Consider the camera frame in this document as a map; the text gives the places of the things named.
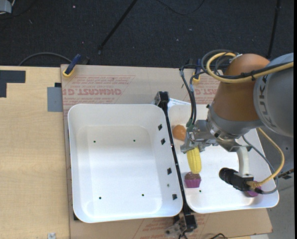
white tray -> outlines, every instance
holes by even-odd
[[[172,217],[183,206],[165,115],[155,105],[68,112],[73,209],[83,222]]]
[[[197,119],[207,118],[208,109],[206,105],[197,105]],[[169,119],[171,126],[178,124],[186,125],[191,115],[190,105],[174,105],[169,108]],[[262,153],[262,147],[255,129],[245,135],[246,139],[252,143]],[[243,139],[238,140],[239,144],[245,144]],[[180,145],[184,142],[174,139],[179,168],[182,180],[186,173],[190,172],[187,156],[180,150]],[[238,157],[236,152],[227,152],[220,146],[206,147],[201,153],[202,169],[200,172],[201,184],[199,188],[187,188],[185,185],[185,196],[187,204],[197,213],[215,213],[232,210],[245,210],[255,208],[274,207],[279,201],[278,192],[269,195],[259,195],[249,198],[243,192],[233,188],[219,178],[219,171],[223,167],[239,170]],[[254,180],[261,181],[271,175],[268,164],[256,153],[254,149],[249,151],[250,173],[254,175]],[[262,190],[270,191],[275,188],[273,180],[262,185]]]

orange toy food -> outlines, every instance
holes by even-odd
[[[178,140],[185,141],[186,128],[183,125],[173,127],[173,136]]]

cardboard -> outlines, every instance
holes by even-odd
[[[61,72],[68,65],[61,65]],[[186,80],[193,69],[185,69]],[[75,104],[150,104],[157,92],[167,91],[170,98],[190,102],[176,68],[116,67],[77,65],[70,77],[62,76],[64,135],[66,145],[70,231],[72,239],[153,239],[167,238],[165,229],[173,218],[125,220],[86,224],[74,219],[70,170],[67,112]],[[219,82],[202,75],[194,84],[198,104],[210,104]],[[189,239],[208,239],[218,233],[239,237],[272,232],[266,209],[194,214],[198,228]]]

